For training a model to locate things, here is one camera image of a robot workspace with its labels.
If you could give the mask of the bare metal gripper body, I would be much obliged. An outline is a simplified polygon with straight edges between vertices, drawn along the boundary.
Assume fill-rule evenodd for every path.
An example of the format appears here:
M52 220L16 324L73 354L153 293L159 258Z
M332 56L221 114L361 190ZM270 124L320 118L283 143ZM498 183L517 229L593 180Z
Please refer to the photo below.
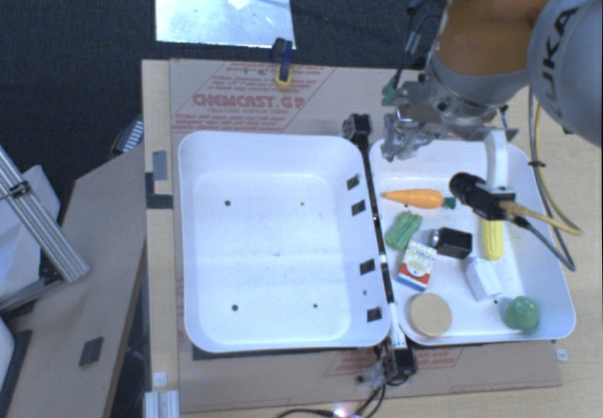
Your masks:
M405 82L394 106L393 130L405 139L475 139L497 113L495 104L475 103L435 80Z

